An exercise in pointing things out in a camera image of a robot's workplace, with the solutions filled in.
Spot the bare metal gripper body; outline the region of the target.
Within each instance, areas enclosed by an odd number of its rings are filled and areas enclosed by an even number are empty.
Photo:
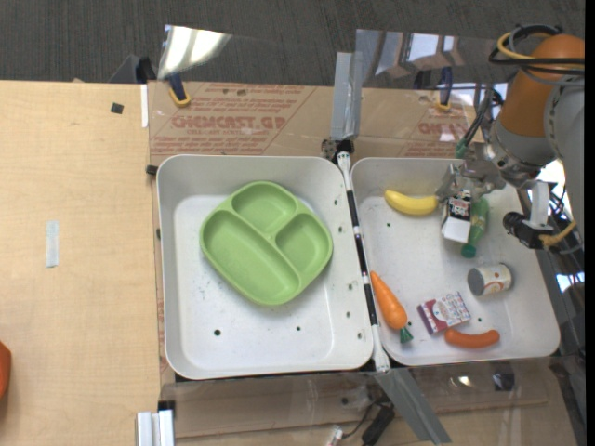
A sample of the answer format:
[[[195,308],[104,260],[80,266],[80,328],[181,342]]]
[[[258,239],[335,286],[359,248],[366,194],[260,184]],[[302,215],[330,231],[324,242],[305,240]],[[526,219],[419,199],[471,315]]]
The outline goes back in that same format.
[[[493,191],[506,185],[521,189],[536,179],[541,169],[489,144],[470,144],[459,166],[461,176],[470,179],[471,185],[491,183]]]

